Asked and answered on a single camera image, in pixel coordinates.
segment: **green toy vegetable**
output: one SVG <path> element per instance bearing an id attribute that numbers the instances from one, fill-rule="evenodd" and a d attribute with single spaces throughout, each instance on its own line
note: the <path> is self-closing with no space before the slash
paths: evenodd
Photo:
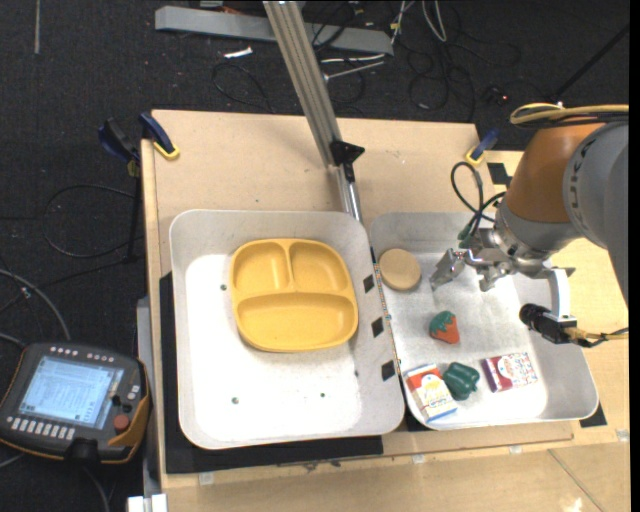
<path id="1" fill-rule="evenodd" d="M 442 378 L 454 400 L 466 400 L 476 388 L 480 374 L 474 368 L 460 363 L 451 363 Z"/>

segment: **black floor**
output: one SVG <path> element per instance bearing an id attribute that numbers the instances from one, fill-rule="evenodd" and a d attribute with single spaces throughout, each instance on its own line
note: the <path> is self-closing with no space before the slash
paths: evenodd
<path id="1" fill-rule="evenodd" d="M 264 15 L 260 2 L 232 4 Z M 346 2 L 308 2 L 303 12 L 318 29 L 328 22 L 390 33 L 400 4 L 360 2 L 362 12 L 354 14 Z M 23 281 L 18 286 L 0 275 L 0 334 L 24 343 L 63 338 L 36 286 L 74 340 L 135 352 L 135 307 L 146 289 L 143 231 L 138 223 L 127 244 L 135 180 L 99 144 L 107 118 L 135 141 L 138 114 L 152 108 L 302 114 L 275 44 L 156 32 L 154 13 L 165 5 L 199 2 L 3 0 L 0 270 Z M 500 129 L 498 149 L 521 150 L 531 133 L 509 125 L 516 107 L 550 99 L 567 106 L 629 103 L 629 0 L 439 5 L 446 43 L 434 37 L 416 2 L 393 58 L 329 81 L 338 116 L 472 122 L 481 136 Z M 435 22 L 434 2 L 426 8 Z M 251 55 L 231 61 L 244 70 L 216 67 L 225 53 L 249 44 Z M 319 53 L 346 55 L 353 54 Z M 327 74 L 345 69 L 351 67 L 323 66 Z M 137 260 L 126 259 L 130 248 Z M 0 392 L 18 359 L 18 348 L 0 340 Z M 1 445 L 0 465 L 16 453 Z M 142 492 L 139 458 L 96 476 L 114 512 Z M 96 487 L 78 468 L 32 456 L 0 467 L 0 511 L 100 507 Z"/>

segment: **beige round lid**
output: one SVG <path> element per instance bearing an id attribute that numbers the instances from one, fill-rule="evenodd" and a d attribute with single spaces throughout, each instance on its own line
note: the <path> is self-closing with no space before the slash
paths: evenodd
<path id="1" fill-rule="evenodd" d="M 416 257 L 404 249 L 389 249 L 380 257 L 382 282 L 394 290 L 409 290 L 422 277 Z"/>

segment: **yellow plate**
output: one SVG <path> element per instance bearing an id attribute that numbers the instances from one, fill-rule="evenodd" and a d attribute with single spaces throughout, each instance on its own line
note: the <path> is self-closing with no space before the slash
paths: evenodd
<path id="1" fill-rule="evenodd" d="M 297 238 L 249 242 L 234 253 L 230 277 L 240 335 L 261 350 L 334 347 L 358 327 L 349 271 L 327 244 Z"/>

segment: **metal pole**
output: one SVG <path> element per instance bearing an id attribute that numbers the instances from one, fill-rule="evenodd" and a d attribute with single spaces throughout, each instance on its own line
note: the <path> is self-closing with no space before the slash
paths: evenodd
<path id="1" fill-rule="evenodd" d="M 263 3 L 320 156 L 325 166 L 338 167 L 330 144 L 342 141 L 342 136 L 300 9 L 296 2 Z M 336 176 L 344 211 L 362 221 L 355 181 L 347 179 L 342 165 L 336 169 Z"/>

